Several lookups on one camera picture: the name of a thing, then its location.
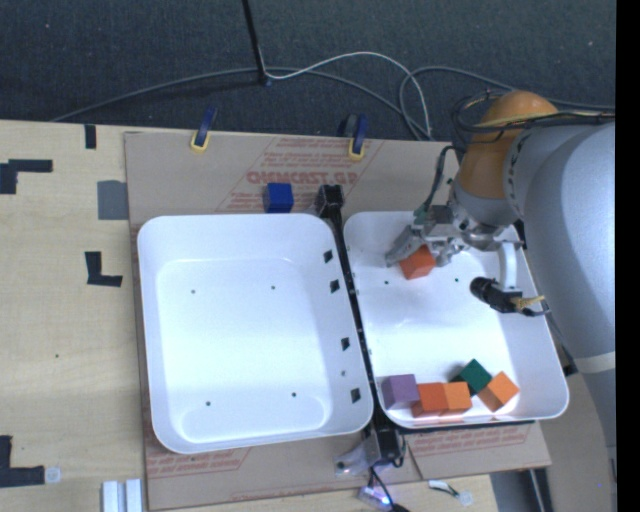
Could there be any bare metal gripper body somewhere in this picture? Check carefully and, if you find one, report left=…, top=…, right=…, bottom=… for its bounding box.
left=412, top=203, right=524, bottom=253

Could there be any orange cube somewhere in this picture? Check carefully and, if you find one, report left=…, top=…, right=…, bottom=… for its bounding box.
left=442, top=380, right=474, bottom=414
left=398, top=244, right=438, bottom=281
left=410, top=382, right=450, bottom=419
left=476, top=370, right=522, bottom=414

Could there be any white plastic tray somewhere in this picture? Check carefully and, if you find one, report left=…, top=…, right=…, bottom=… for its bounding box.
left=342, top=209, right=571, bottom=431
left=136, top=212, right=376, bottom=456

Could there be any green cube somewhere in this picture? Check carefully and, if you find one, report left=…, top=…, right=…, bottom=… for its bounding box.
left=449, top=358, right=494, bottom=397

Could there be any blue cube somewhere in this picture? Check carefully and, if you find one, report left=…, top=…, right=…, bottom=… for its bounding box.
left=261, top=181, right=295, bottom=215

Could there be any purple cube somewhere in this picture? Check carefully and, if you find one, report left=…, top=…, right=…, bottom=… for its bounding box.
left=380, top=373, right=422, bottom=411

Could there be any brown cardboard board red print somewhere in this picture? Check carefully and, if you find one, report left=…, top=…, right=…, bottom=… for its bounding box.
left=123, top=130, right=554, bottom=512

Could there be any black cylinder on white bracket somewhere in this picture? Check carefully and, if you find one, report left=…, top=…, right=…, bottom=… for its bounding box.
left=469, top=241, right=526, bottom=315

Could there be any black block with thin wires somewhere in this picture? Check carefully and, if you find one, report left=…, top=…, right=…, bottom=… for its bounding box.
left=315, top=183, right=347, bottom=219
left=374, top=426, right=404, bottom=464

